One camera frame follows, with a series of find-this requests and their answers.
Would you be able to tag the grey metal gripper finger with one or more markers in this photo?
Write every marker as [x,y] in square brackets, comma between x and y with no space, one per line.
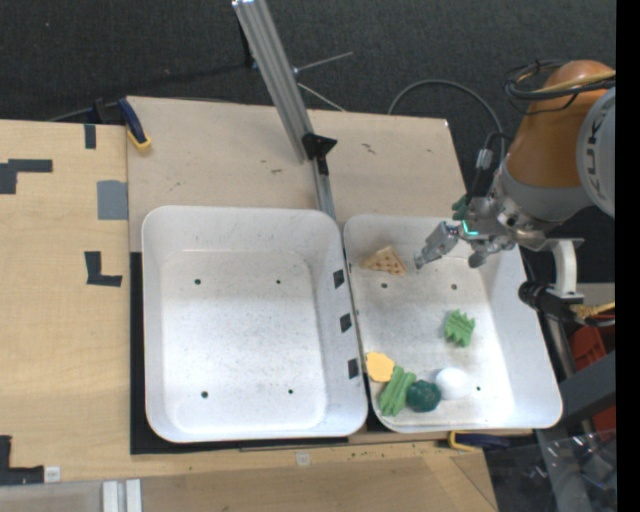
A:
[434,248]
[484,255]

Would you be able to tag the black cylinder on white bracket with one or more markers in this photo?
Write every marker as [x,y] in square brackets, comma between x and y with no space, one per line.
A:
[547,299]

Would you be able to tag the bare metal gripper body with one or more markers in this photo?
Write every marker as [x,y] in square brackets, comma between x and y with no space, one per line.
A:
[492,222]

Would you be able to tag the tan pizza slice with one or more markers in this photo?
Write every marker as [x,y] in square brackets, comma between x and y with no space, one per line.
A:
[386,261]

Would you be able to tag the brown flat board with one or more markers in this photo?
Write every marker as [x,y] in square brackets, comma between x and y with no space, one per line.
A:
[225,155]

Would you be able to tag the white plastic tray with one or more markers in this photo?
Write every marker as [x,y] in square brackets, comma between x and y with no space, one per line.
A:
[240,325]
[415,310]

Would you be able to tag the green ridged toy leaf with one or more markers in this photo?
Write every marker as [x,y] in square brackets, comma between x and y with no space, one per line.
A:
[459,328]

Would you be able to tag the yellow biscuit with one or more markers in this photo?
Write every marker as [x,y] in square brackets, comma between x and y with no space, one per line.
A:
[379,366]

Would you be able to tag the dark green broccoli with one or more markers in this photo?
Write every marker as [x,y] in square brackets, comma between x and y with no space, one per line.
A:
[423,396]

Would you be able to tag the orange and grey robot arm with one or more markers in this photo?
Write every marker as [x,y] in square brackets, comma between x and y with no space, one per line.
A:
[545,150]

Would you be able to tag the green toy beans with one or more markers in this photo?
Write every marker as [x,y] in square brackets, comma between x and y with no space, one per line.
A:
[396,392]

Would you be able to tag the white ball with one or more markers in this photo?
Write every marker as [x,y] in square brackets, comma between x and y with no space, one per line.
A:
[452,383]

